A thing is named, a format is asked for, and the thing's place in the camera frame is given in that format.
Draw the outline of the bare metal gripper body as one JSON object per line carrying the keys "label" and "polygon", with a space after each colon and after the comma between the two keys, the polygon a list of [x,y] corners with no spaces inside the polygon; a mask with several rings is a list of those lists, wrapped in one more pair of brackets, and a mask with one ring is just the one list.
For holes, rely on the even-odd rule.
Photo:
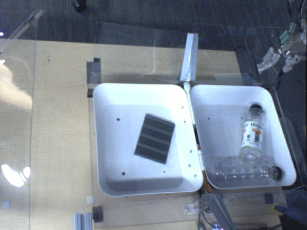
{"label": "bare metal gripper body", "polygon": [[290,26],[279,37],[280,53],[285,56],[305,57],[307,53],[307,22],[300,19],[299,22],[290,23]]}

